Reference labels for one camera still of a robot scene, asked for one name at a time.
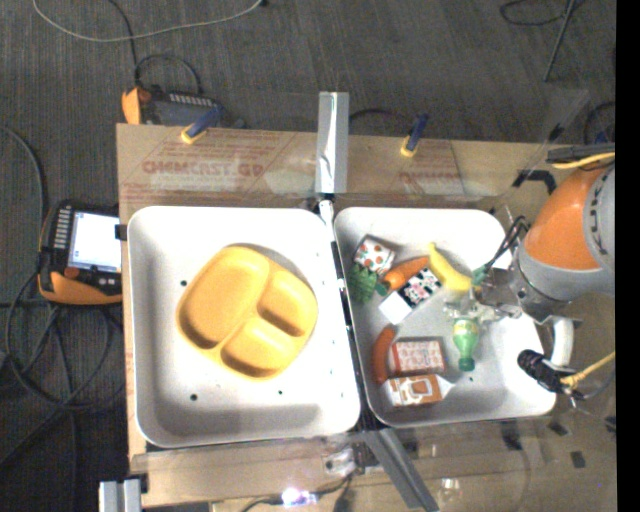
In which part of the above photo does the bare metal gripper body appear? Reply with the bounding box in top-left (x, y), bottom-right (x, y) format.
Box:
top-left (479, 267), bottom-right (524, 321)

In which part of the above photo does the green plastic bottle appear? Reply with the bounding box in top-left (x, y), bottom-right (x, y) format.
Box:
top-left (451, 317), bottom-right (482, 373)

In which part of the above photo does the green toy broccoli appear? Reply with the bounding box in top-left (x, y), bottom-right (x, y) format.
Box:
top-left (346, 264), bottom-right (389, 304)

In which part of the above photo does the black cylinder on white bracket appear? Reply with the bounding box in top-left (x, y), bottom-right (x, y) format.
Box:
top-left (516, 316), bottom-right (578, 397)

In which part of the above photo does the black white pink patterned carton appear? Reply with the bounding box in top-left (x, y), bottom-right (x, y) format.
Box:
top-left (377, 267), bottom-right (444, 325)

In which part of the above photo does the brown cardboard board red print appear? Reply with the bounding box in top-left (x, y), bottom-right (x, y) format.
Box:
top-left (115, 123), bottom-right (617, 507)

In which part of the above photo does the yellow divided plate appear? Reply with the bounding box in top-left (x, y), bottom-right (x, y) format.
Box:
top-left (175, 244), bottom-right (320, 380)

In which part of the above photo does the white can with red dots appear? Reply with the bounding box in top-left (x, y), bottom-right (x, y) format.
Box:
top-left (352, 235), bottom-right (397, 277)

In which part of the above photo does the orange and white carton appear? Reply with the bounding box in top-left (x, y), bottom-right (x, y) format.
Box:
top-left (384, 373), bottom-right (457, 408)

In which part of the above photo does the yellow banana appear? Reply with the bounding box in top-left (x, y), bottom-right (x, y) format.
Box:
top-left (427, 241), bottom-right (474, 293)

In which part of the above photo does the orange carrot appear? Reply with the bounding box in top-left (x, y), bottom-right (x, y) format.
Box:
top-left (382, 255), bottom-right (432, 293)

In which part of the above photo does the orange and white packet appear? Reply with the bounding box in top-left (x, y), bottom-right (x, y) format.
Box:
top-left (389, 336), bottom-right (447, 378)

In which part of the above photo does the brown sausage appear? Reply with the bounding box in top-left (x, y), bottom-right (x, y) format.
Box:
top-left (370, 324), bottom-right (398, 386)

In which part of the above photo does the white plastic tray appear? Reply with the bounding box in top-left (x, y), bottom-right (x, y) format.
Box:
top-left (332, 206), bottom-right (558, 429)
top-left (126, 205), bottom-right (362, 449)

